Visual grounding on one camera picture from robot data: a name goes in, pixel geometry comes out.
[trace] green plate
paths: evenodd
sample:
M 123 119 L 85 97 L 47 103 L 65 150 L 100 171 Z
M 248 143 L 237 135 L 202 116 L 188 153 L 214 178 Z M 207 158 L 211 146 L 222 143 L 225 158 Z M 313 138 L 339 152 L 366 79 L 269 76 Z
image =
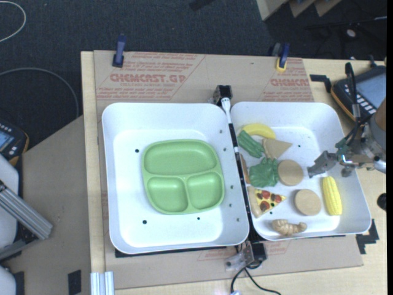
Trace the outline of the green plate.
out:
M 165 214 L 208 211 L 224 199 L 224 177 L 214 148 L 202 140 L 150 144 L 142 155 L 144 187 Z

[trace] pepperoni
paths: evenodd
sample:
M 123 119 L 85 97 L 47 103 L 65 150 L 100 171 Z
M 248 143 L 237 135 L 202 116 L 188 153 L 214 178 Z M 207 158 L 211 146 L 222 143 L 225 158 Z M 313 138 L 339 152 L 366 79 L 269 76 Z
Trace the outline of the pepperoni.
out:
M 270 198 L 270 192 L 268 192 L 267 190 L 262 190 L 262 197 L 265 199 L 269 199 Z
M 262 210 L 262 212 L 265 212 L 270 208 L 270 204 L 267 201 L 262 201 L 259 207 Z

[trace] toy food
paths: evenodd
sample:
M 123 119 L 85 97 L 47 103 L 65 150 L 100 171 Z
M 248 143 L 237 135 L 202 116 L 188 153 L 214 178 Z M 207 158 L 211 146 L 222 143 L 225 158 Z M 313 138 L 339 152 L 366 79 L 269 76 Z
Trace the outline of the toy food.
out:
M 247 132 L 244 130 L 240 131 L 238 135 L 238 143 L 239 145 L 248 152 L 253 157 L 259 158 L 262 157 L 262 153 L 265 152 L 262 144 L 256 142 Z
M 275 231 L 284 236 L 301 233 L 307 229 L 306 223 L 300 222 L 299 224 L 289 224 L 286 219 L 275 219 L 271 225 Z
M 258 135 L 264 138 L 275 139 L 275 132 L 264 124 L 249 124 L 242 128 L 243 131 L 247 132 L 249 135 Z
M 292 143 L 280 141 L 276 139 L 263 139 L 262 146 L 265 154 L 271 159 L 278 159 L 282 154 L 290 148 Z
M 278 164 L 278 176 L 286 186 L 296 186 L 303 180 L 303 169 L 294 160 L 283 160 Z
M 275 186 L 279 179 L 277 160 L 264 157 L 259 164 L 250 167 L 249 176 L 254 187 Z
M 241 154 L 240 154 L 240 160 L 241 160 L 241 166 L 243 168 L 244 180 L 246 181 L 246 183 L 250 184 L 251 182 L 250 182 L 250 177 L 248 175 L 247 163 Z
M 255 213 L 253 212 L 253 214 L 257 218 L 258 218 L 257 215 L 260 216 L 266 212 L 271 211 L 274 207 L 279 205 L 282 201 L 284 201 L 287 198 L 285 195 L 274 194 L 270 191 L 263 190 L 263 189 L 256 189 L 253 186 L 249 186 L 247 187 L 247 189 L 248 189 L 250 201 L 256 199 L 257 202 L 256 206 L 259 208 L 259 211 L 256 211 Z
M 323 177 L 322 190 L 324 193 L 325 206 L 330 215 L 343 214 L 343 205 L 341 196 L 337 188 L 336 181 L 333 177 Z
M 318 195 L 309 189 L 297 191 L 294 202 L 296 208 L 305 215 L 317 215 L 322 208 L 322 203 Z

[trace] black floor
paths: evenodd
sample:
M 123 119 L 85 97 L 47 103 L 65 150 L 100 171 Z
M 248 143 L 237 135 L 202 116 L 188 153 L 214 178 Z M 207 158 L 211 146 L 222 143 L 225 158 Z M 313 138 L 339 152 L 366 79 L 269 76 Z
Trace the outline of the black floor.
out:
M 256 0 L 0 0 L 26 12 L 25 27 L 0 42 L 0 119 L 24 129 L 30 146 L 64 127 L 82 110 L 80 52 L 112 50 L 117 36 L 126 50 L 227 55 L 269 55 L 276 42 L 290 43 L 291 57 L 376 60 L 386 56 L 387 0 L 343 0 L 323 17 L 314 6 L 294 18 L 284 4 L 262 21 Z M 21 10 L 0 3 L 0 40 L 23 22 Z M 358 38 L 343 34 L 352 23 Z M 328 25 L 306 29 L 310 25 Z M 17 71 L 39 68 L 43 71 Z

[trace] wooden table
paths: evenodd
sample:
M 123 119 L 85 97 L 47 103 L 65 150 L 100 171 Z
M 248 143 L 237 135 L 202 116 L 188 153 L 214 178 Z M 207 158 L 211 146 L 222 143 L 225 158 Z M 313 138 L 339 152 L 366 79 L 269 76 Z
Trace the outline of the wooden table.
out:
M 307 75 L 323 74 L 332 82 L 345 77 L 344 60 L 310 60 L 303 63 Z M 87 165 L 88 215 L 90 233 L 91 271 L 106 271 L 103 240 L 103 216 L 101 210 L 101 188 L 99 175 L 99 149 L 97 145 L 98 126 L 95 97 L 95 64 L 93 52 L 81 53 L 82 87 L 84 101 L 85 146 Z M 353 61 L 354 72 L 360 73 L 370 67 L 367 61 Z M 315 101 L 331 105 L 337 111 L 344 133 L 352 127 L 352 122 L 335 104 L 321 82 L 311 82 Z M 348 269 L 332 269 L 314 272 L 287 273 L 256 277 L 263 287 L 278 290 L 281 294 L 387 294 L 387 249 L 386 212 L 377 206 L 376 200 L 386 192 L 386 175 L 378 171 L 359 170 L 360 183 L 375 220 L 379 240 L 367 245 L 363 255 L 364 266 Z M 116 294 L 229 294 L 230 280 L 182 283 L 117 290 Z M 258 290 L 249 278 L 239 278 L 235 289 L 246 294 L 267 294 Z

